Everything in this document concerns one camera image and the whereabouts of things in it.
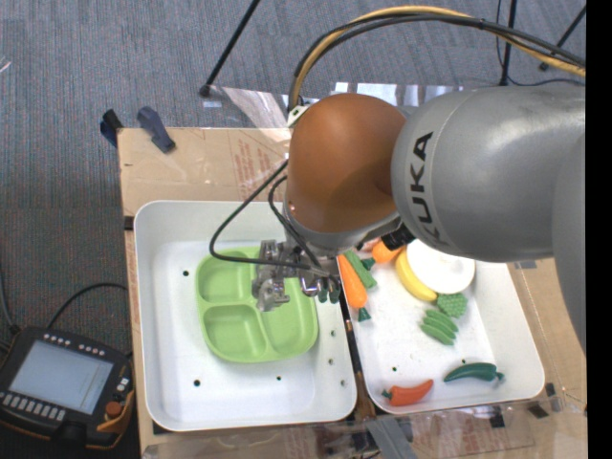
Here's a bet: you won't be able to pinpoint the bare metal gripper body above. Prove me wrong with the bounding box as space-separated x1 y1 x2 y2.
256 238 339 281

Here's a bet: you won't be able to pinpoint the green divided plate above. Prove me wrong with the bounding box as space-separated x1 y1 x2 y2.
195 246 320 364

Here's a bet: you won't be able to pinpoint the green bean pod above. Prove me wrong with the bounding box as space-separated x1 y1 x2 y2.
343 249 379 291

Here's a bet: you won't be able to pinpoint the small orange carrot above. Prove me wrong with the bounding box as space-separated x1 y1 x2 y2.
371 240 404 265

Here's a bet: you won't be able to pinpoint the yellow banana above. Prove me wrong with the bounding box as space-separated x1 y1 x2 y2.
394 247 439 303

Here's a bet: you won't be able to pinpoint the white plastic tray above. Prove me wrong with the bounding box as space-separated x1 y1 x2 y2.
133 200 360 433
336 239 547 416

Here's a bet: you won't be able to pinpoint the brown cardboard board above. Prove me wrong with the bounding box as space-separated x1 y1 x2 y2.
116 126 587 459

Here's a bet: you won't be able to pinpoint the white round plate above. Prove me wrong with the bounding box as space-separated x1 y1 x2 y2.
404 238 477 296

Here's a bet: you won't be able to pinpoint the green pea pods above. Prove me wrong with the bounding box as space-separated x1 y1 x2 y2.
420 308 460 347

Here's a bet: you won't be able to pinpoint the green broccoli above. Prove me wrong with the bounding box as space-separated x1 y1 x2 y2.
435 292 470 319

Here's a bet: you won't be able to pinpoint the orange chili pepper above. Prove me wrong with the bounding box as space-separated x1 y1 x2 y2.
381 378 435 407

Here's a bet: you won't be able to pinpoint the green chili pepper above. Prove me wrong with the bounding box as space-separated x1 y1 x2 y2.
443 361 506 384

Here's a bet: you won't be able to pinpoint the black tripod stand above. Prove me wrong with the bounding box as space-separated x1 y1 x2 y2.
198 0 274 98
495 0 587 87

